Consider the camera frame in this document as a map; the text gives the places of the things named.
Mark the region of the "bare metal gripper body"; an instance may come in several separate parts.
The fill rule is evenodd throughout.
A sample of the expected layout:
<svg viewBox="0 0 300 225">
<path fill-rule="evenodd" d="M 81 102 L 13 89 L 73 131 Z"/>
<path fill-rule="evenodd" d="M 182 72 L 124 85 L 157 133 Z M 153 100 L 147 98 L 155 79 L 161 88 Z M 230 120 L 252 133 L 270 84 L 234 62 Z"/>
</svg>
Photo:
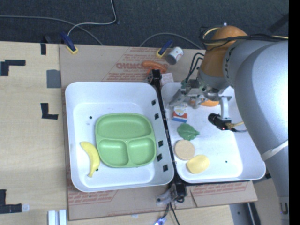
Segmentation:
<svg viewBox="0 0 300 225">
<path fill-rule="evenodd" d="M 213 88 L 199 79 L 184 79 L 181 82 L 181 90 L 187 97 L 195 98 L 197 102 L 200 100 L 219 101 L 221 94 L 225 89 Z"/>
</svg>

